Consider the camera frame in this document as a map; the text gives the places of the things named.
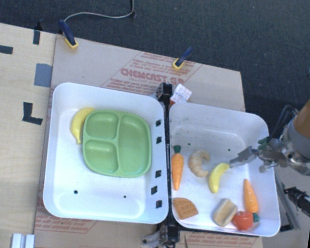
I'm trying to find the orange carrot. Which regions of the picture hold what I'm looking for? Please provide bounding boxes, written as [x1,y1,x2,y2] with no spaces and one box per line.
[166,143,188,192]
[237,178,267,224]

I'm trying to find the orange waffle biscuit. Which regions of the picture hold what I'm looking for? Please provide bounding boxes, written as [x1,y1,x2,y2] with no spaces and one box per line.
[170,195,202,223]

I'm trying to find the yellow banana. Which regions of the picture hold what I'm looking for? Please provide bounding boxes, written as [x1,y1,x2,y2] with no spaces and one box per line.
[206,160,232,197]
[67,105,96,147]

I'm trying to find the black block with thin wires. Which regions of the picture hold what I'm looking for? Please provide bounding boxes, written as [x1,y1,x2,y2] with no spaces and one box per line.
[153,221,183,248]
[154,81,176,105]

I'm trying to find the green divided plate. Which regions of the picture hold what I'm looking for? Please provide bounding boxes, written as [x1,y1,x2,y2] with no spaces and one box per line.
[77,106,159,183]

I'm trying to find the thin black and white rod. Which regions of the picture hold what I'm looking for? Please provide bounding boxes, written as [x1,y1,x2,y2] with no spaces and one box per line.
[144,93,191,226]

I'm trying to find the brown cardboard board red print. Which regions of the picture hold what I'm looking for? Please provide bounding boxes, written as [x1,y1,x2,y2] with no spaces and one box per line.
[24,33,294,248]

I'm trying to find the red tomato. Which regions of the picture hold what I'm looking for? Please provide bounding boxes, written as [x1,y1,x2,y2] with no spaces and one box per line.
[230,209,256,233]

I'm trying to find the beige croissant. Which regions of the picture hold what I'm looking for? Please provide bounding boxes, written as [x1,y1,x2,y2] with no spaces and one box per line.
[186,147,213,179]

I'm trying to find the beige bread roll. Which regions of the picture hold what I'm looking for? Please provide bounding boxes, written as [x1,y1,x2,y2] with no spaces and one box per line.
[210,196,240,230]

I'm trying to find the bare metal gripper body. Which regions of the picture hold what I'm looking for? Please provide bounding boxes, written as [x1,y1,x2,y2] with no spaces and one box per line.
[253,135,310,181]

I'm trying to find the white plastic tray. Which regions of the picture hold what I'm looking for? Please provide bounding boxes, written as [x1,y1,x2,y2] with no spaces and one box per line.
[152,99,298,243]
[34,79,186,234]

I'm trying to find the black cylinder on white bracket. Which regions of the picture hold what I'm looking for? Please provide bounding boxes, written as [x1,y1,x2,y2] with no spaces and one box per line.
[280,185,310,218]

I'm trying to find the white paper packet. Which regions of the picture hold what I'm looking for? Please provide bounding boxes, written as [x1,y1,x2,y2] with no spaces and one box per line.
[170,82,194,106]

